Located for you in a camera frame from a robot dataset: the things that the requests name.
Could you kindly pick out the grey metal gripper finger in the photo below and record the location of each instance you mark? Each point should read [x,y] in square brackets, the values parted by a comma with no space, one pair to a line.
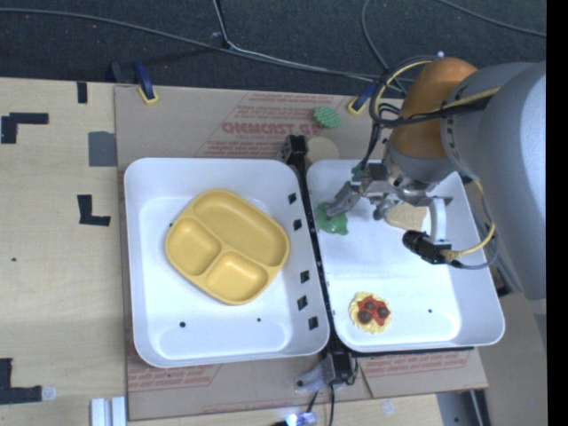
[342,201]
[384,207]

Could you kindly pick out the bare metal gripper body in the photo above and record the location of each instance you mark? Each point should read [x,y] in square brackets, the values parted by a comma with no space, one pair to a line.
[381,184]

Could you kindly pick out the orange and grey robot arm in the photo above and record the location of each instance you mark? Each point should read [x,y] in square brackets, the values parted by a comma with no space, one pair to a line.
[501,149]

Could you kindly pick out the tan toy bread slice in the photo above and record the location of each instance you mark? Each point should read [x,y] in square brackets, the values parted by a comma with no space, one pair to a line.
[406,219]

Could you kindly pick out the green toy lettuce leaf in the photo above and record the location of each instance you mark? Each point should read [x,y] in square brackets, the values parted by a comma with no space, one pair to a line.
[333,225]

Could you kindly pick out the beige round toy biscuit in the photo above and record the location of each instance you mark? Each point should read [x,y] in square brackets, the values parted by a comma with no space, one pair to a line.
[326,148]

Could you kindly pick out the thin black rod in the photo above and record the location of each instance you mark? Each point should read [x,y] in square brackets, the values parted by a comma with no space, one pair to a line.
[317,255]

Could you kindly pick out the white plastic tray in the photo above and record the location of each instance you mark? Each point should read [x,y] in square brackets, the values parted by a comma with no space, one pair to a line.
[160,309]
[399,273]

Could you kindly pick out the green dotted round toy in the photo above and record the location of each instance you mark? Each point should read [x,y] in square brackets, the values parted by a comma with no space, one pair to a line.
[327,117]

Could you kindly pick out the toy spaghetti with meatballs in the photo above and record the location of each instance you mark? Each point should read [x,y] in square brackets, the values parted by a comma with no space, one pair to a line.
[369,313]

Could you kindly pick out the yellow divided plate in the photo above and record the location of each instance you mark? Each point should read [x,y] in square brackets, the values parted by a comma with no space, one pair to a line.
[226,246]

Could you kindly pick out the brown cardboard board red print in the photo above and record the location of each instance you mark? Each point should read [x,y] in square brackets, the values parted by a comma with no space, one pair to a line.
[186,127]

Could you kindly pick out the black cylinder on white bracket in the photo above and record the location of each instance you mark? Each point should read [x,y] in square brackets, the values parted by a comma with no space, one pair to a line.
[423,244]

